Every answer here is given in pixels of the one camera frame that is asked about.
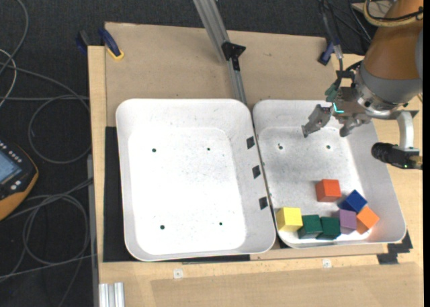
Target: teal light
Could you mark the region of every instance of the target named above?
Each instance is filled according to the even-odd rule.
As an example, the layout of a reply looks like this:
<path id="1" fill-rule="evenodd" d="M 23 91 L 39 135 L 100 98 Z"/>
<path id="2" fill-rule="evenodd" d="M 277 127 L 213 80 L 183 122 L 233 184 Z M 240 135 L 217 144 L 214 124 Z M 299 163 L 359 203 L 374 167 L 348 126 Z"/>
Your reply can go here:
<path id="1" fill-rule="evenodd" d="M 333 103 L 333 107 L 335 108 L 335 112 L 337 112 L 338 114 L 343 114 L 344 113 L 343 110 L 338 110 L 337 109 L 336 103 Z"/>

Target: wooden table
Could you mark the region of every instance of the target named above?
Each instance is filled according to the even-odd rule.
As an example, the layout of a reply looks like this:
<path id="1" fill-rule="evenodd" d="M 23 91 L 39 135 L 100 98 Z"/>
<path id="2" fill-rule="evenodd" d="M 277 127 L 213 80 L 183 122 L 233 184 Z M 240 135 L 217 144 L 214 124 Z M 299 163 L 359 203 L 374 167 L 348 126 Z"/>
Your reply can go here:
<path id="1" fill-rule="evenodd" d="M 99 282 L 124 282 L 127 307 L 423 305 L 422 171 L 394 167 L 388 170 L 413 244 L 409 253 L 398 254 L 399 264 L 379 264 L 376 254 L 388 252 L 383 244 L 274 248 L 250 261 L 230 263 L 103 262 L 105 127 L 115 126 L 116 106 L 130 96 L 231 97 L 225 64 L 216 61 L 204 29 L 112 23 L 106 28 L 125 57 L 118 64 L 104 47 L 89 47 Z M 229 36 L 247 47 L 241 66 L 250 107 L 269 98 L 323 99 L 334 81 L 334 66 L 315 63 L 323 39 L 248 32 Z M 345 67 L 359 59 L 346 55 Z M 422 102 L 414 98 L 408 108 L 420 110 L 414 119 L 415 146 L 422 148 Z M 398 142 L 396 122 L 374 124 L 381 141 Z M 182 279 L 173 278 L 175 269 L 182 270 Z"/>

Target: orange block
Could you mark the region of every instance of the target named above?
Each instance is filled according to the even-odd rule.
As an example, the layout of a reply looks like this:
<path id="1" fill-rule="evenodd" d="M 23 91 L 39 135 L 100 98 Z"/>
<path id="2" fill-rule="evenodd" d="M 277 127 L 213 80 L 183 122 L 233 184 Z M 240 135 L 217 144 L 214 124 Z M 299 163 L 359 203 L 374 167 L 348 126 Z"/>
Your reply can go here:
<path id="1" fill-rule="evenodd" d="M 357 232 L 363 234 L 379 221 L 379 216 L 368 206 L 363 207 L 357 214 Z"/>
<path id="2" fill-rule="evenodd" d="M 337 179 L 323 179 L 315 185 L 318 202 L 334 202 L 342 197 L 341 186 Z"/>

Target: blue block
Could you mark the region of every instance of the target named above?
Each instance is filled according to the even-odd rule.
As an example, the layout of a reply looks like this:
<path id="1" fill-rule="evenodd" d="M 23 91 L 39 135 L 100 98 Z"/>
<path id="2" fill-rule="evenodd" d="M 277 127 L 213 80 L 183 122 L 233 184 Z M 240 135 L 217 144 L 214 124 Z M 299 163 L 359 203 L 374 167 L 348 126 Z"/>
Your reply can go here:
<path id="1" fill-rule="evenodd" d="M 357 190 L 353 190 L 344 200 L 341 202 L 339 207 L 345 210 L 351 210 L 352 212 L 358 213 L 367 204 L 367 200 L 358 193 Z"/>

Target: black floor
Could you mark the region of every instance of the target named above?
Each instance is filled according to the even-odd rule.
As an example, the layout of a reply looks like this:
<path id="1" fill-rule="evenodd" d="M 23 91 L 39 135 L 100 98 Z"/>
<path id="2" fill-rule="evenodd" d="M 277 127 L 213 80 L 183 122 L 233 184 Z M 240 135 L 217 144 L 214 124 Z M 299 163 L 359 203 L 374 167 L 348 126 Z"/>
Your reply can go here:
<path id="1" fill-rule="evenodd" d="M 202 27 L 192 0 L 21 2 L 28 12 L 29 27 L 24 43 L 14 57 L 17 66 L 50 77 L 82 96 L 88 94 L 87 61 L 75 44 L 78 31 L 85 30 L 91 43 L 99 44 L 97 29 L 105 21 Z M 333 18 L 329 14 L 331 26 L 338 29 L 344 51 L 363 54 L 368 43 L 351 17 L 349 0 L 328 2 L 337 16 Z M 327 37 L 319 5 L 317 0 L 219 2 L 228 30 Z M 26 25 L 24 11 L 16 0 L 0 0 L 0 24 L 0 49 L 11 54 Z M 0 62 L 6 60 L 7 56 L 0 53 Z M 19 72 L 10 97 L 71 94 L 68 89 L 44 77 Z M 12 78 L 13 72 L 9 69 L 0 76 L 0 96 L 7 93 Z M 84 108 L 86 101 L 54 100 L 33 119 L 43 104 L 44 101 L 8 99 L 0 107 L 0 136 L 18 143 L 40 170 L 40 178 L 30 196 L 64 193 L 87 179 L 91 133 L 89 115 Z M 88 214 L 87 191 L 84 187 L 71 196 Z M 27 201 L 17 211 L 39 201 Z M 0 222 L 0 306 L 60 306 L 64 296 L 62 306 L 92 306 L 90 248 L 84 248 L 83 254 L 79 255 L 85 244 L 85 219 L 80 209 L 63 198 L 41 208 L 34 219 L 27 243 L 39 259 L 58 263 L 79 255 L 77 260 L 55 266 L 35 260 L 28 252 L 22 256 L 23 227 L 29 215 L 26 213 Z"/>

